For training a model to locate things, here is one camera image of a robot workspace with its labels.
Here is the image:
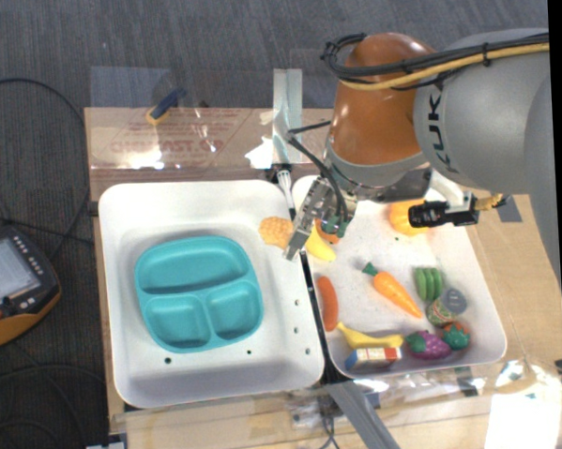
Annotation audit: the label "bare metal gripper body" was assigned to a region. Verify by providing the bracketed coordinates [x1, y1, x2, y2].
[291, 171, 435, 236]

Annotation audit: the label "yellow corn cob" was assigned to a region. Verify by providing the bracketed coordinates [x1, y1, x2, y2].
[257, 215, 296, 252]

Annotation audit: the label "yellow banana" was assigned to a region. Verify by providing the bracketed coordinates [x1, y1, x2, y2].
[303, 224, 339, 264]
[335, 318, 406, 354]

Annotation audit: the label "small orange toy food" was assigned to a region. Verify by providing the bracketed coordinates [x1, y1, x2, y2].
[313, 217, 342, 247]

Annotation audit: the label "orange sausage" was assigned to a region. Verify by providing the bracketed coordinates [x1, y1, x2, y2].
[314, 274, 342, 334]

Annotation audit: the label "orange yellow pumpkin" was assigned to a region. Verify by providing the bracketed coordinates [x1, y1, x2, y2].
[386, 199, 433, 240]

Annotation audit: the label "white plastic tray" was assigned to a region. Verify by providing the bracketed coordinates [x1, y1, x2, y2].
[289, 164, 509, 384]
[96, 172, 328, 412]

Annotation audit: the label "teal divided plate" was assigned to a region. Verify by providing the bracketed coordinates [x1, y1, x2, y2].
[131, 232, 267, 357]

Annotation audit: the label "orange carrot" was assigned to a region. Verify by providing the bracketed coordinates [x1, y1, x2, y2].
[360, 259, 425, 323]

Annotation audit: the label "white red blue carton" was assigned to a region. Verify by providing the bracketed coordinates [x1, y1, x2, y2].
[343, 345, 404, 372]

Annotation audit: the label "green pea pod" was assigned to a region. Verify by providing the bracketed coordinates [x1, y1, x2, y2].
[413, 264, 447, 304]

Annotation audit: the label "small can green red label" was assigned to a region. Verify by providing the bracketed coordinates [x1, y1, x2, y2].
[424, 286, 469, 330]

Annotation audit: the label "purple grapes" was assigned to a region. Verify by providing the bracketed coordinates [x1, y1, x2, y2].
[403, 328, 453, 362]

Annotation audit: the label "orange strawberry green leaves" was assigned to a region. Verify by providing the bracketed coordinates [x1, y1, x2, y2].
[437, 320, 473, 353]

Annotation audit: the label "brown cardboard board red print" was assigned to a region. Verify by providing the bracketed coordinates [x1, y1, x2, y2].
[83, 83, 548, 449]

